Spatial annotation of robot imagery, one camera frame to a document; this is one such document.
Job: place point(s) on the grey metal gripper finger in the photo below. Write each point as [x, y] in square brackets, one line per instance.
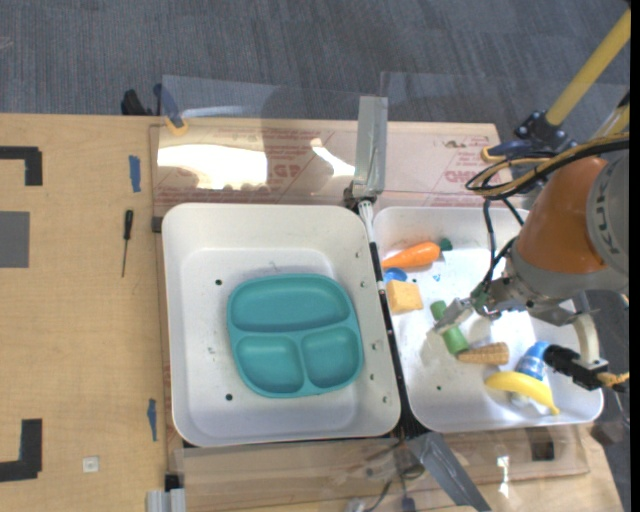
[461, 307]
[446, 324]

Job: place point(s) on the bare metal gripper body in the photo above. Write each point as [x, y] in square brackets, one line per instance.
[510, 295]

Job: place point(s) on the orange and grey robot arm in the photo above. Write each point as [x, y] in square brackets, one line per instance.
[560, 220]

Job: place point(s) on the green cylinder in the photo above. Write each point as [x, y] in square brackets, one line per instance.
[456, 342]

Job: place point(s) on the tan ice cream cone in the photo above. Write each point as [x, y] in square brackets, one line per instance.
[485, 354]

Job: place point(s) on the yellow cheese wedge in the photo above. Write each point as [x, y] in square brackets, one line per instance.
[404, 297]

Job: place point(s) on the orange carrot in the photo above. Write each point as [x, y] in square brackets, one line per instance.
[412, 256]

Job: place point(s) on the blue and white bottle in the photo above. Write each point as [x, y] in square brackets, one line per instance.
[532, 362]

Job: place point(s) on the white plastic tray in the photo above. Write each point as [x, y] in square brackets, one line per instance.
[200, 320]
[450, 395]

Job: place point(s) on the blue round piece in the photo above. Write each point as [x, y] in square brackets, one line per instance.
[394, 274]

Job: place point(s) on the yellow banana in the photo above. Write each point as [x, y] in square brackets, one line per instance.
[520, 384]

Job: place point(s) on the teal divided plate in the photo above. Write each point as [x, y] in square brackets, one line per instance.
[295, 335]

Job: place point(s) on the brown cardboard board red print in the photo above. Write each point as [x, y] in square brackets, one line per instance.
[310, 155]

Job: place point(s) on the yellow pole with black base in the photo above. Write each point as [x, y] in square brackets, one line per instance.
[585, 75]

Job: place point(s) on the black screwdriver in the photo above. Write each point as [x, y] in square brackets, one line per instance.
[127, 235]

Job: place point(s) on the small white square piece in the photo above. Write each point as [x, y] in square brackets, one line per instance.
[90, 464]

